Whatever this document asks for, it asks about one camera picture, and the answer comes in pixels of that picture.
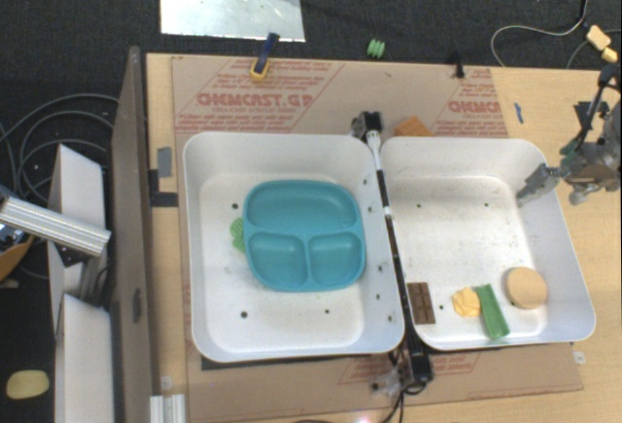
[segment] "black carpet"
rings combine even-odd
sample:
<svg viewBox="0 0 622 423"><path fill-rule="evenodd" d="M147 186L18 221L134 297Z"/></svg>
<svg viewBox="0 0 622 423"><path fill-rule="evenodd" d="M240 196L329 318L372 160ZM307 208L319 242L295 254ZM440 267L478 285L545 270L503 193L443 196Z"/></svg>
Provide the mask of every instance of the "black carpet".
<svg viewBox="0 0 622 423"><path fill-rule="evenodd" d="M494 31L527 24L563 31L576 22L580 0L301 0L307 42L282 43L279 56L363 59L373 38L386 42L385 58L440 63L458 51L465 64L496 65L490 51ZM590 0L587 24L619 29L620 0ZM566 38L507 32L498 51L508 65L563 67L583 41L580 28ZM620 52L619 34L613 46ZM159 33L159 0L0 0L0 123L9 129L35 107L73 93L117 96L127 50L144 52L256 54L260 43L244 40L165 36ZM599 69L603 62L584 49L574 67ZM76 100L47 112L77 109L112 119L114 106ZM28 129L46 112L20 125L9 139L17 155ZM28 150L50 138L80 137L107 144L105 126L63 116L42 125ZM102 163L106 155L76 150ZM53 148L25 165L33 184L52 173ZM0 183L11 186L9 159L0 145ZM42 185L40 191L46 194ZM24 265L46 272L43 249ZM42 369L53 374L53 339L47 283L16 271L16 291L0 290L0 421L51 421L52 392L36 400L10 402L4 385L11 372Z"/></svg>

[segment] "blue plastic plate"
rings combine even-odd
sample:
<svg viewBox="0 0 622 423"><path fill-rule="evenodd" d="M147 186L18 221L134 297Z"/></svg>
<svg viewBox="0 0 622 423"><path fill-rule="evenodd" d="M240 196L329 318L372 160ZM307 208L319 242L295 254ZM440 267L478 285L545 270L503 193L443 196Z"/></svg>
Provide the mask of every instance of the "blue plastic plate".
<svg viewBox="0 0 622 423"><path fill-rule="evenodd" d="M347 287L365 264L359 206L332 183L288 180L254 187L244 203L244 245L256 278L285 292Z"/></svg>

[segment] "wooden table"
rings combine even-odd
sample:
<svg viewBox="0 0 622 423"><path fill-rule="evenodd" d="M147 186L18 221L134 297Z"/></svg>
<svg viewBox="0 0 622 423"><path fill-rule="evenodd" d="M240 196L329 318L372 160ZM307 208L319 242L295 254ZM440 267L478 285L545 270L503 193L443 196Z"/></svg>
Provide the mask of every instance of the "wooden table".
<svg viewBox="0 0 622 423"><path fill-rule="evenodd" d="M156 165L158 145L175 144L171 56L147 55L151 166ZM543 151L551 165L559 164L559 149L578 131L573 105L593 98L598 74L499 68L492 69L492 75L508 135L531 141ZM617 98L613 92L605 96L611 106ZM515 103L520 104L523 123L518 121ZM600 132L602 122L596 119L594 128L593 134ZM175 176L173 167L173 176L161 179L160 189L176 192ZM572 206L568 202L570 187L561 184L557 191L597 316L594 334L574 346L575 351L585 356L585 364L580 366L584 390L407 407L405 422L611 422L622 414L620 192L591 194L587 202ZM178 209L155 207L153 221L155 302L152 307L157 318L159 370L171 376L172 392L184 393L187 377ZM386 411L375 410L359 414L324 414L318 419L347 422L367 421L363 419L366 417L369 421L381 421L385 416Z"/></svg>

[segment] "green clip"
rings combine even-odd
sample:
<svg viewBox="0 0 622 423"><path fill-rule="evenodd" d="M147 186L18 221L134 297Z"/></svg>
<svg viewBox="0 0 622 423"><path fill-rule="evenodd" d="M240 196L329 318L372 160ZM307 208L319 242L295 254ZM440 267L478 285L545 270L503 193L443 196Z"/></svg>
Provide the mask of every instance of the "green clip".
<svg viewBox="0 0 622 423"><path fill-rule="evenodd" d="M568 145L560 150L560 155L567 155L574 150L576 147L576 140L572 139Z"/></svg>
<svg viewBox="0 0 622 423"><path fill-rule="evenodd" d="M574 162L574 159L576 159L576 155L577 155L577 151L576 150L572 150L570 151L569 154L567 154L563 159L562 159L562 165L564 167L568 167L571 163Z"/></svg>
<svg viewBox="0 0 622 423"><path fill-rule="evenodd" d="M497 297L493 287L488 284L481 287L474 287L475 293L479 297L482 305L482 314L488 336L492 339L501 338L509 334L509 327L505 322Z"/></svg>
<svg viewBox="0 0 622 423"><path fill-rule="evenodd" d="M385 44L382 41L378 41L377 39L369 41L369 45L367 46L367 55L372 58L381 58L384 53Z"/></svg>
<svg viewBox="0 0 622 423"><path fill-rule="evenodd" d="M231 223L229 232L233 236L233 248L239 250L242 254L246 254L244 247L244 222L241 217L238 217Z"/></svg>

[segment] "small yellow object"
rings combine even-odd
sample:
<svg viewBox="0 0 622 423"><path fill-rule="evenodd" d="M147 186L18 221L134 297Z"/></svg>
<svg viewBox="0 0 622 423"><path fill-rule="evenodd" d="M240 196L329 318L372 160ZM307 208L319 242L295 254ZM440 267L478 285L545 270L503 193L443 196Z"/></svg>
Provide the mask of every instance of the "small yellow object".
<svg viewBox="0 0 622 423"><path fill-rule="evenodd" d="M546 281L529 267L514 267L509 271L505 288L512 303L521 309L540 307L548 297Z"/></svg>
<svg viewBox="0 0 622 423"><path fill-rule="evenodd" d="M23 370L14 372L7 382L9 399L30 399L45 394L50 388L50 379L45 371Z"/></svg>
<svg viewBox="0 0 622 423"><path fill-rule="evenodd" d="M479 316L482 311L479 297L470 287L462 288L451 300L454 303L454 310L463 317Z"/></svg>
<svg viewBox="0 0 622 423"><path fill-rule="evenodd" d="M590 27L590 30L585 35L585 39L599 52L611 44L611 38L607 36L598 25L592 25Z"/></svg>
<svg viewBox="0 0 622 423"><path fill-rule="evenodd" d="M23 243L18 243L4 252L0 252L0 281L6 278L26 255L34 236L30 235Z"/></svg>
<svg viewBox="0 0 622 423"><path fill-rule="evenodd" d="M608 63L615 63L618 61L618 52L613 48L605 48L601 53L601 58Z"/></svg>

